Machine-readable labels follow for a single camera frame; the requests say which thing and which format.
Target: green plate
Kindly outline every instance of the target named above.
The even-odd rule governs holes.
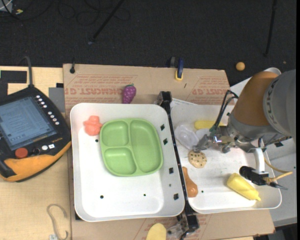
[[[116,176],[140,176],[163,165],[163,151],[154,125],[138,118],[107,121],[100,131],[106,168]]]

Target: clear plastic object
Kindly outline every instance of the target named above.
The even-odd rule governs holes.
[[[197,145],[199,138],[194,131],[185,125],[179,125],[174,131],[175,138],[188,150],[192,150]]]

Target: red toy food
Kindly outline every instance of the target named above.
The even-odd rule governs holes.
[[[128,84],[124,87],[122,92],[122,103],[123,104],[130,104],[134,97],[137,94],[137,88],[134,84]]]
[[[95,136],[100,133],[102,123],[99,122],[99,116],[91,115],[87,121],[83,122],[85,132],[90,136]]]

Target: red emergency stop button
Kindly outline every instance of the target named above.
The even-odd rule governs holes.
[[[14,152],[16,158],[22,159],[28,156],[28,150],[25,147],[17,148]]]

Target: white tray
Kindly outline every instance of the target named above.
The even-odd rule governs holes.
[[[89,136],[83,122],[99,116],[109,120],[140,118],[154,125],[161,140],[163,165],[155,173],[120,177],[104,165],[97,136]],[[173,217],[185,206],[183,189],[166,111],[154,104],[80,103],[70,112],[74,206],[88,222]]]
[[[227,113],[234,106],[228,105],[223,114],[221,123],[227,125]],[[217,105],[187,105],[180,104],[171,110],[173,128],[185,125],[194,132],[197,130],[194,123],[197,120],[215,121],[220,110]],[[227,179],[232,173],[239,173],[241,166],[256,168],[255,156],[245,153],[239,148],[232,147],[230,152],[223,153],[219,147],[203,150],[207,157],[207,163],[203,168],[195,168],[188,161],[188,152],[179,141],[176,141],[181,166],[188,169],[188,175],[198,186],[198,195],[189,198],[190,206],[200,214],[212,214],[221,212],[274,209],[282,201],[280,189],[268,185],[258,186],[249,182],[258,192],[261,201],[248,200],[234,192],[227,186]],[[274,177],[273,170],[265,165],[269,177]]]

